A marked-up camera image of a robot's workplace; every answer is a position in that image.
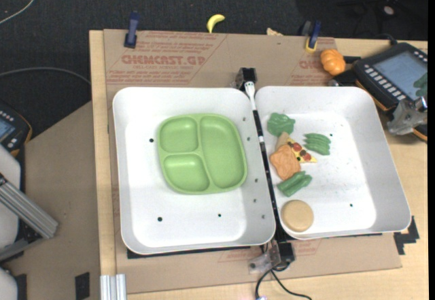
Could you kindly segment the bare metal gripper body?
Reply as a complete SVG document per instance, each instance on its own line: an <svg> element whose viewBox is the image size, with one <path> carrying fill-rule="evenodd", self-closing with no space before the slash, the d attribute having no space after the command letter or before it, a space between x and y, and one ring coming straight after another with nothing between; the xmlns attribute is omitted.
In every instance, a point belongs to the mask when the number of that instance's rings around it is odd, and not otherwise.
<svg viewBox="0 0 435 300"><path fill-rule="evenodd" d="M418 97L410 103L410 122L412 127L417 127L427 122L428 103L426 97L426 95Z"/></svg>

